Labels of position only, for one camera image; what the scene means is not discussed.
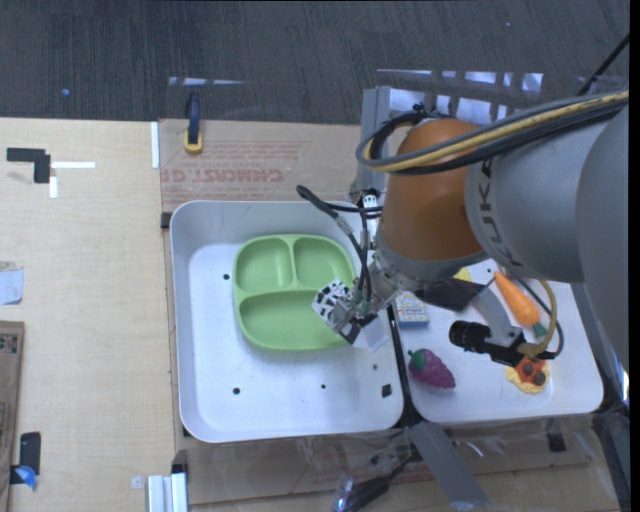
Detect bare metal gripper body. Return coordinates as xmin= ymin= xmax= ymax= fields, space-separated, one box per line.
xmin=348 ymin=251 xmax=420 ymax=321

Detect black and white spotted carton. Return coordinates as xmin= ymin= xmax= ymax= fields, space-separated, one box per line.
xmin=310 ymin=277 xmax=391 ymax=352

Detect blue and white carton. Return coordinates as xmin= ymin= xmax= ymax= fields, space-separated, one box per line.
xmin=394 ymin=291 xmax=432 ymax=329

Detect green divided plate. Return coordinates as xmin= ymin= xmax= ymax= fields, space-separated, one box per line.
xmin=231 ymin=233 xmax=358 ymax=352

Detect purple grapes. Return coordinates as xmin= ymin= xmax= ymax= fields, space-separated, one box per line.
xmin=406 ymin=348 xmax=457 ymax=390

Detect white plastic tray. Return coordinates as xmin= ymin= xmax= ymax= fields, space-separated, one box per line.
xmin=393 ymin=264 xmax=606 ymax=427
xmin=168 ymin=199 xmax=405 ymax=445

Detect orange carrot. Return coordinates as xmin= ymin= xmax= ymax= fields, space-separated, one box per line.
xmin=493 ymin=269 xmax=549 ymax=338

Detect yellow pizza slice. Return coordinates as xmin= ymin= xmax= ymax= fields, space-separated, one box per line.
xmin=504 ymin=355 xmax=552 ymax=395

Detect brown cardboard board, red print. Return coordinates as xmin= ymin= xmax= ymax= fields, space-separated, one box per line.
xmin=158 ymin=118 xmax=604 ymax=507

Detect black cylinder on white bracket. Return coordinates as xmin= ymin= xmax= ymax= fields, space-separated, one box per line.
xmin=427 ymin=277 xmax=527 ymax=367

